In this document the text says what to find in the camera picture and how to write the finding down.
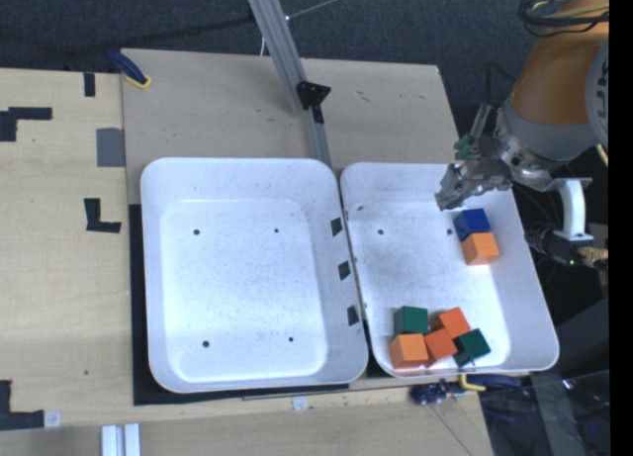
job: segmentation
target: empty white tray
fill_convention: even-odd
[[[149,365],[159,384],[193,393],[362,374],[367,342],[325,164],[162,158],[140,187]]]
[[[343,206],[372,349],[395,377],[524,372],[554,365],[559,344],[510,191],[473,197],[440,212],[434,194],[445,164],[358,163],[341,176]],[[483,208],[499,258],[468,266],[453,218]],[[394,370],[389,342],[394,312],[428,309],[429,320],[460,307],[492,352],[458,368],[452,357],[425,368]]]

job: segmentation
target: orange block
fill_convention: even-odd
[[[498,258],[495,235],[491,232],[473,232],[462,241],[466,264],[490,264]]]
[[[424,337],[426,349],[428,350],[428,361],[424,363],[430,366],[440,359],[457,354],[458,349],[453,338],[443,327],[436,329]]]
[[[405,333],[396,336],[389,344],[394,369],[416,368],[428,360],[422,333]]]
[[[451,338],[457,338],[471,330],[471,326],[459,307],[440,314],[437,319],[439,322],[438,327],[446,329]]]

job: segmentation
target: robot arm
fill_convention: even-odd
[[[558,12],[534,14],[559,1]],[[458,162],[448,166],[435,198],[440,210],[450,210],[515,183],[556,191],[564,203],[563,229],[531,229],[526,239],[561,263],[588,264],[583,253],[592,237],[585,234],[583,188],[590,179],[551,173],[590,147],[608,148],[608,0],[524,0],[519,17],[539,39],[507,99],[495,109],[487,96],[471,131],[455,144]],[[492,68],[502,72],[489,65],[488,83]],[[491,120],[494,131],[486,134]]]

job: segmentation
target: wooden table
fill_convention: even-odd
[[[86,97],[81,73],[0,69],[0,110],[53,109],[51,121],[20,120],[17,140],[0,142],[0,379],[13,380],[12,411],[57,411],[62,424],[0,433],[0,452],[3,443],[12,448],[11,454],[40,454],[37,447],[42,454],[67,454],[63,449],[71,441],[75,447],[94,444],[97,449],[98,426],[141,422],[143,447],[152,447],[151,454],[173,454],[178,444],[185,444],[183,453],[196,454],[201,443],[200,454],[208,454],[210,447],[241,454],[251,443],[259,448],[260,441],[262,454],[383,454],[386,446],[412,450],[420,443],[440,454],[442,449],[445,454],[492,454],[476,395],[436,406],[444,411],[438,415],[430,407],[411,404],[403,387],[408,382],[396,379],[361,378],[347,392],[308,396],[309,409],[301,412],[293,411],[292,398],[283,396],[133,405],[128,204],[137,202],[134,180],[139,171],[152,157],[178,153],[187,144],[192,155],[204,154],[210,146],[216,156],[310,153],[303,119],[285,106],[269,58],[145,50],[128,54],[141,62],[156,89],[161,88],[161,64],[195,67],[222,82],[217,89],[203,85],[202,104],[210,100],[223,110],[215,117],[225,134],[178,139],[178,131],[161,130],[169,110],[149,115],[154,118],[149,125],[143,123],[147,117],[129,121],[127,109],[140,106],[149,94],[122,83],[116,74],[96,74],[96,95]],[[451,161],[457,135],[435,66],[333,60],[304,64],[315,82],[333,88],[323,112],[335,170],[357,160]],[[235,88],[231,79],[241,87]],[[178,97],[173,86],[167,90],[175,101],[195,95]],[[253,100],[256,115],[239,111],[252,108]],[[135,113],[130,116],[140,117]],[[121,129],[124,122],[127,170],[99,167],[96,131]],[[242,130],[251,136],[234,130],[244,122],[250,122]],[[253,127],[259,128],[255,135]],[[157,138],[158,147],[143,150],[143,131]],[[279,134],[283,141],[275,140]],[[259,146],[253,146],[254,137]],[[87,231],[85,198],[100,198],[101,219],[121,222],[121,232]],[[453,426],[446,421],[451,418]]]

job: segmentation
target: block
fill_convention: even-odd
[[[495,235],[491,232],[473,232],[462,241],[466,264],[490,264],[498,258]]]
[[[486,339],[479,329],[462,334],[455,338],[457,346],[457,354],[455,354],[455,362],[457,366],[464,366],[478,357],[485,356],[491,352]]]
[[[428,310],[402,307],[394,314],[394,334],[428,333]]]
[[[491,230],[486,212],[482,208],[464,210],[453,219],[453,226],[455,226],[460,241],[464,241],[473,232],[488,232]]]
[[[457,338],[471,330],[462,309],[455,307],[437,316],[436,328],[443,327],[451,338]]]
[[[395,370],[417,368],[428,361],[428,352],[422,333],[397,335],[389,344],[389,353]]]
[[[426,366],[431,366],[437,361],[457,353],[457,346],[453,338],[443,327],[426,335],[424,342],[428,351],[428,361],[424,363]]]

